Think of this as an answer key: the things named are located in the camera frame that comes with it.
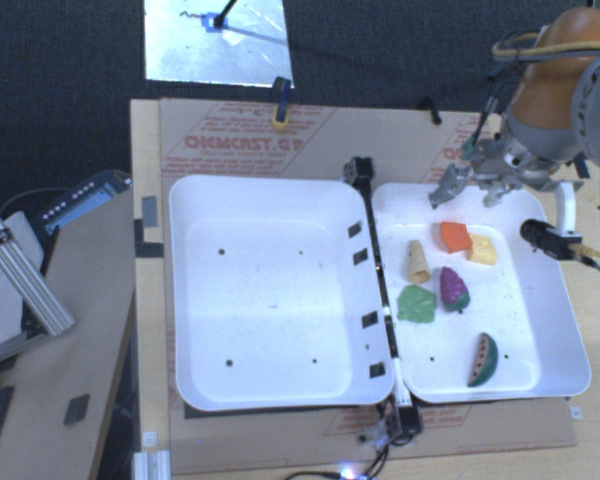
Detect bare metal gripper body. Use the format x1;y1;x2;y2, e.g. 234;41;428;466
467;136;561;193

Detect orange cheese wedge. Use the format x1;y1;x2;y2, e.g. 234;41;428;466
433;221;474;255

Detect yellow cheese wedge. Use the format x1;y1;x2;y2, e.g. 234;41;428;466
466;233;499;268

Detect tan ice cream cone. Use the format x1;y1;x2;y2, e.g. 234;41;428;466
405;239;432;286

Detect purple grapes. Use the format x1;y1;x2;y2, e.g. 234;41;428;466
438;266;471;315

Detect thin black and white rod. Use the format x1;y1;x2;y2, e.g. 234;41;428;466
359;180;412;409

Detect green lettuce leaf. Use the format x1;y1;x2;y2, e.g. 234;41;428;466
396;284;438;325

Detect white plastic tray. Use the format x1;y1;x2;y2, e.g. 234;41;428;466
168;173;397;413
371;181;593;404

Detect brown cardboard board red print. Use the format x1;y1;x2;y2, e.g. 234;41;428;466
158;97;579;475

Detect watermelon slice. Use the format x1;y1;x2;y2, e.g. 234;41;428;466
466;331;500;388

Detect black cylinder on white bracket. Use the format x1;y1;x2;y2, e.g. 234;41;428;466
519;179;585;261

